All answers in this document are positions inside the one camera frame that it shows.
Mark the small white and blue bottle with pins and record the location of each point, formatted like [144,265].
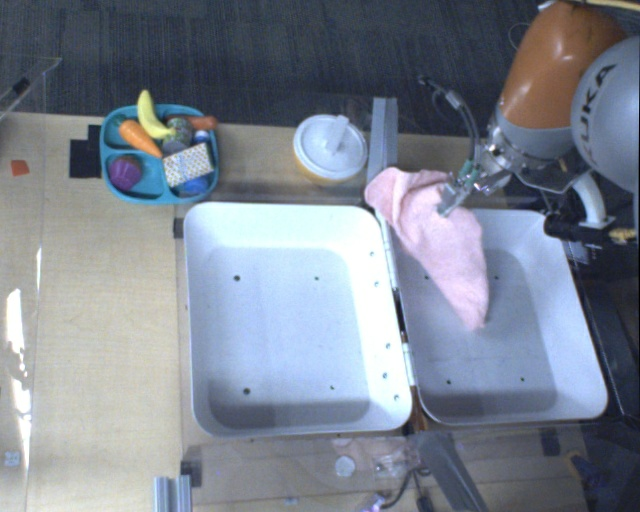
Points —
[201,136]

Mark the pink cloth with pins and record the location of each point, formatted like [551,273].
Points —
[440,250]

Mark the yellow cup with white lid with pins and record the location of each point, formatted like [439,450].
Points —
[330,147]

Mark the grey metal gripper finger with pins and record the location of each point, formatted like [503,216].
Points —
[446,204]
[461,197]

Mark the small grey can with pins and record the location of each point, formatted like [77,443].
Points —
[179,134]

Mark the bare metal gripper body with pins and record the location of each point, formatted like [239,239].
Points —
[492,162]

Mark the white plastic tray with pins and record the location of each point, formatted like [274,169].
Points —
[520,350]
[295,325]

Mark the blue divided plate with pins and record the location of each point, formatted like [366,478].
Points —
[152,175]

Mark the orange carrot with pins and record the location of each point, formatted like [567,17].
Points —
[140,138]

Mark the yellow banana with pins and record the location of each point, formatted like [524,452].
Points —
[149,120]

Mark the black cylinder on white bracket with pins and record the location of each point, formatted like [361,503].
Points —
[575,231]

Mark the blue round toy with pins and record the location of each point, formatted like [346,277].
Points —
[195,186]

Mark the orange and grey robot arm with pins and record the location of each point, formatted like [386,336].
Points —
[545,75]

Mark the patterned yellow and white carton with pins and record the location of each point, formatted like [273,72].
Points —
[189,164]

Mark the orange sausage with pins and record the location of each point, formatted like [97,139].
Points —
[204,122]

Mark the purple grapes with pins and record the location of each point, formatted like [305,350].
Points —
[125,173]

